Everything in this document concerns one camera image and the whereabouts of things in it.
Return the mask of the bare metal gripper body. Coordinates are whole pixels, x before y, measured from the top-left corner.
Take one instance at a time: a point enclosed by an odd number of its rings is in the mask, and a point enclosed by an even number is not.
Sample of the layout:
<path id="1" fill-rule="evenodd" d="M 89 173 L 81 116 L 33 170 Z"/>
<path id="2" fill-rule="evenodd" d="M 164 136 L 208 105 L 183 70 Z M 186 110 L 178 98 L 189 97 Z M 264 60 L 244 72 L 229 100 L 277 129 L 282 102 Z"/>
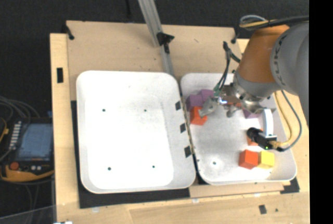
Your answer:
<path id="1" fill-rule="evenodd" d="M 220 91 L 220 96 L 222 100 L 226 101 L 225 109 L 228 109 L 229 106 L 237 106 L 248 112 L 263 111 L 263 107 L 260 105 L 263 98 L 255 97 L 237 85 L 225 85 Z"/>

